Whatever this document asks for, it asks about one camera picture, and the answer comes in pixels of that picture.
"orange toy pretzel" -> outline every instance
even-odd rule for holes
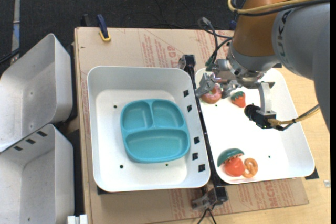
[[[202,100],[208,104],[215,104],[222,98],[222,90],[219,85],[215,84],[214,88],[211,90],[211,93],[206,93],[201,96]]]
[[[247,158],[244,161],[244,164],[245,164],[245,171],[243,172],[242,176],[244,176],[246,178],[254,177],[256,175],[256,173],[258,172],[257,161],[253,158]]]

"toy strawberry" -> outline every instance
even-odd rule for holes
[[[244,108],[246,106],[245,103],[245,93],[243,91],[236,92],[231,95],[231,102],[239,106],[240,108]]]

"white bin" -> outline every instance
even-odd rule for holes
[[[65,224],[74,211],[71,143],[51,124],[0,154],[0,223]]]
[[[205,69],[196,73],[196,82],[200,82]],[[270,89],[272,110],[277,119],[289,120],[298,117],[289,90],[282,74],[270,69],[263,81],[275,82]],[[246,105],[260,106],[260,94],[257,89],[238,88],[232,92],[243,91]],[[252,178],[231,177],[224,166],[216,166],[218,176],[229,184],[260,182],[267,180],[309,176],[314,172],[315,162],[311,154],[301,123],[298,122],[284,131],[262,129],[250,121],[240,108],[231,102],[231,98],[220,99],[217,106],[201,101],[204,122],[215,164],[221,152],[229,148],[239,148],[245,155],[258,163],[258,173]]]
[[[0,79],[0,152],[72,109],[69,53],[49,34]]]
[[[189,75],[178,68],[99,66],[88,74],[93,175],[108,192],[196,188],[210,169]],[[137,163],[123,145],[123,107],[141,99],[166,99],[181,109],[190,134],[190,150],[164,163]]]

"blue plate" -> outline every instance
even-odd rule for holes
[[[120,123],[126,152],[136,162],[168,162],[189,151],[189,132],[183,114],[169,100],[128,103],[121,111]]]

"toy food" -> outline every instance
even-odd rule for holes
[[[239,106],[240,108],[244,108],[246,106],[245,103],[245,93],[243,91],[236,92],[231,95],[231,102]]]
[[[258,164],[256,160],[253,158],[247,158],[244,161],[244,164],[245,164],[245,170],[248,170],[248,173],[244,170],[244,172],[242,173],[242,176],[246,178],[254,177],[256,173],[258,172]]]
[[[238,157],[229,159],[225,163],[224,171],[229,176],[241,176],[245,172],[242,159]]]
[[[220,153],[217,159],[217,166],[220,167],[222,163],[226,164],[230,159],[243,156],[244,152],[238,148],[228,148]]]
[[[208,104],[215,104],[222,98],[222,90],[218,84],[215,84],[211,93],[208,92],[201,96],[202,100]]]

